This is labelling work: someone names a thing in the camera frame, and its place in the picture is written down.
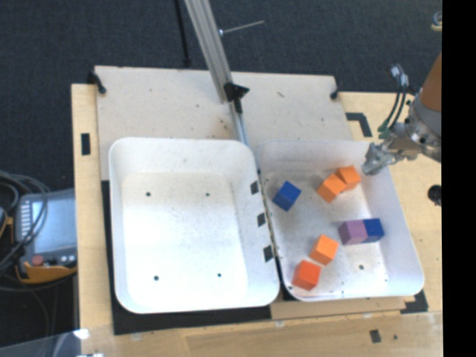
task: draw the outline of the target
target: wooden table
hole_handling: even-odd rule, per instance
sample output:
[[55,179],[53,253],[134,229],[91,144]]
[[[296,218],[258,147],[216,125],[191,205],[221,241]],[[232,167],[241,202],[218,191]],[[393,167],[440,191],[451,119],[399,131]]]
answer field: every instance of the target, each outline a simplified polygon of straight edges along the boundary
[[[247,74],[239,74],[237,79],[246,80],[246,77]],[[323,79],[326,88],[332,90],[329,78]],[[283,89],[286,89],[285,76],[283,81]],[[91,334],[83,342],[84,353],[97,351],[106,356],[443,355],[441,208],[427,197],[430,186],[441,184],[441,166],[424,156],[391,166],[390,171],[425,272],[427,312],[404,315],[400,312],[411,307],[415,297],[323,303],[289,302],[279,297],[271,305],[270,321],[114,335],[100,189],[97,113],[100,97],[95,86],[78,84],[71,87],[71,98],[80,326],[89,329]],[[333,104],[341,105],[346,113],[363,114],[376,132],[393,100],[394,94],[346,92],[340,93]],[[349,121],[348,126],[354,139],[378,141],[376,137],[364,137],[359,122]],[[90,144],[86,152],[82,147],[85,138]]]

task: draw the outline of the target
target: blue cube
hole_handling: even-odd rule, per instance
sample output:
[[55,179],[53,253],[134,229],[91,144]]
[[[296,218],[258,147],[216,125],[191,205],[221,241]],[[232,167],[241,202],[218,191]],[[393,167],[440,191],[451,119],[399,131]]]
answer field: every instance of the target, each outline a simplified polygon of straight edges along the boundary
[[368,238],[363,243],[377,242],[384,236],[382,223],[378,218],[364,219],[365,230]]
[[296,202],[299,195],[300,189],[295,187],[289,181],[285,181],[283,186],[277,192],[276,196],[273,198],[273,202],[281,209],[288,211]]

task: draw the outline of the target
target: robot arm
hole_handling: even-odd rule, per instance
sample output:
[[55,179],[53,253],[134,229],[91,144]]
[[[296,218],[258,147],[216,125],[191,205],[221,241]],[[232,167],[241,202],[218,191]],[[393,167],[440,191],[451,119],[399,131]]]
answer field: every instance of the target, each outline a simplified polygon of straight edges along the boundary
[[405,121],[393,123],[382,143],[370,145],[362,165],[366,175],[404,159],[415,160],[419,153],[441,162],[441,82],[442,53],[411,102]]

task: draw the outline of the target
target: black floor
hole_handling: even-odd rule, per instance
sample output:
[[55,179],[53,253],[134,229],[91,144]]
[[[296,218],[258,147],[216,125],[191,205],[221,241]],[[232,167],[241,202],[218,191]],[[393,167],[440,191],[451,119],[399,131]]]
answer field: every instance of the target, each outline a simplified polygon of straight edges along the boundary
[[[330,74],[345,91],[393,91],[390,64],[419,88],[442,47],[430,26],[443,0],[210,3],[222,29],[265,21],[223,38],[233,71]],[[191,67],[205,69],[181,7]],[[73,187],[71,84],[95,65],[181,68],[183,59],[173,0],[0,0],[0,170]],[[37,297],[0,291],[0,346],[73,329],[72,292],[70,281],[38,293],[46,329]]]

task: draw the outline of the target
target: electronic device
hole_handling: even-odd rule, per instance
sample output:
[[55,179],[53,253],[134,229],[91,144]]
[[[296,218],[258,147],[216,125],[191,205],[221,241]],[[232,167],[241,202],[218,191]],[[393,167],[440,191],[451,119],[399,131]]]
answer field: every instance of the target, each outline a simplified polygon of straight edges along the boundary
[[74,189],[23,195],[13,222],[13,241],[22,244],[16,270],[23,283],[47,283],[76,272]]

